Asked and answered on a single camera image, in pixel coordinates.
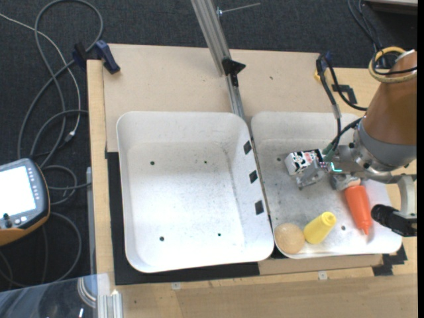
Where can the black and white printed carton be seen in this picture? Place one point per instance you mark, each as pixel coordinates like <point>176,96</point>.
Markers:
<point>298,161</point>

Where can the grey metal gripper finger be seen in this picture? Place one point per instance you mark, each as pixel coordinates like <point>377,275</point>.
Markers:
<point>338,181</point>
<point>309,176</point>

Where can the white plastic tray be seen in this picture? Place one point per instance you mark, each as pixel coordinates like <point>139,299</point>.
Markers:
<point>185,194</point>
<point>298,204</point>

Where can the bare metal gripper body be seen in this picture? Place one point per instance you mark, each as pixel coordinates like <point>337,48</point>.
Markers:
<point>359,164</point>

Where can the yellow squeeze bottle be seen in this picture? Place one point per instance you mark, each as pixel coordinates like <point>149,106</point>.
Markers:
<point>318,229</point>

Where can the black cylinder on white bracket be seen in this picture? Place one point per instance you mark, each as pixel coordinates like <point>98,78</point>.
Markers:
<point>394,222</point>

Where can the pale brown cardboard board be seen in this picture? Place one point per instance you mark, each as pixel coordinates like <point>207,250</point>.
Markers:
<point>165,84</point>

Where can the orange squeeze bottle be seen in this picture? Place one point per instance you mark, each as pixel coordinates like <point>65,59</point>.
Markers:
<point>357,204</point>

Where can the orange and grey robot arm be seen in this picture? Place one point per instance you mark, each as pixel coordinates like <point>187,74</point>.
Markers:
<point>391,111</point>

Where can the tan round bread roll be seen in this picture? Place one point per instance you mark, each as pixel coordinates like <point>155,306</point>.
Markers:
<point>289,238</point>

